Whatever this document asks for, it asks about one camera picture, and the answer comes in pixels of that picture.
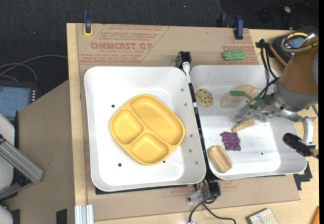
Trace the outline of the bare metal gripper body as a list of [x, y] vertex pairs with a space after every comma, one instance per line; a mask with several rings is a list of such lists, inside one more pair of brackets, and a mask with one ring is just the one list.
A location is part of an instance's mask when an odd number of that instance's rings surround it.
[[291, 106], [279, 96], [265, 96], [263, 99], [259, 99], [254, 106], [257, 114], [262, 111], [272, 112], [272, 118], [286, 118], [293, 122], [300, 122], [303, 118], [298, 115], [298, 112], [301, 110], [300, 108]]

